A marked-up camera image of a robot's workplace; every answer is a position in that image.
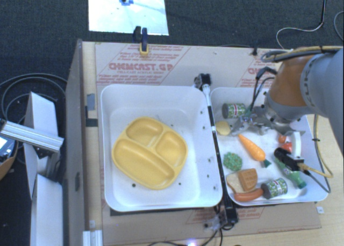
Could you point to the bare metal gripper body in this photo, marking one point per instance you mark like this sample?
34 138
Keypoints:
276 126

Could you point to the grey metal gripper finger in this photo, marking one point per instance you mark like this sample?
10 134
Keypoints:
262 130
237 126

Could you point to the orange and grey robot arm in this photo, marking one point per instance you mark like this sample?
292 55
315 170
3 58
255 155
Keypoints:
317 78

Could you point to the small orange round toy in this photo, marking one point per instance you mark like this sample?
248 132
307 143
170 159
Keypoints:
282 139

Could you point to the green pea can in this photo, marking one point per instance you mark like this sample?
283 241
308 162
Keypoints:
275 188
233 110

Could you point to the white plastic tray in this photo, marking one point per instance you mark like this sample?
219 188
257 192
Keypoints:
268 145
161 97

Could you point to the orange carrot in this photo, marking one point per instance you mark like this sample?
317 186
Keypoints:
252 149

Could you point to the small red toy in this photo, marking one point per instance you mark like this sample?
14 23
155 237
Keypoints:
287 147

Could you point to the thin black and white rod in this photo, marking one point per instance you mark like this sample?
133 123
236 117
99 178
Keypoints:
215 137

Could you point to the green pea pile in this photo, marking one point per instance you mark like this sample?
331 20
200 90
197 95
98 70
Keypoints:
232 161

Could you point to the brown waffle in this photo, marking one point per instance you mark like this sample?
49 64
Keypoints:
247 180

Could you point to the green bottle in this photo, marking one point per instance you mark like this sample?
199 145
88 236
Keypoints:
291 176

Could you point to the white bread slice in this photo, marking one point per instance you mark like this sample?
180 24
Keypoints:
233 183

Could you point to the orange sausage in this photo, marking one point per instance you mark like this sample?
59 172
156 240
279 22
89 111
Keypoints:
248 196

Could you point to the yellow divided plate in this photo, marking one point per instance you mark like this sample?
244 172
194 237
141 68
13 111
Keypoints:
149 153

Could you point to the brown cardboard board red print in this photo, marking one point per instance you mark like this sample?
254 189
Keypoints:
166 65

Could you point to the black cylinder on white bracket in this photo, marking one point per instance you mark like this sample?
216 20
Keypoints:
288 159

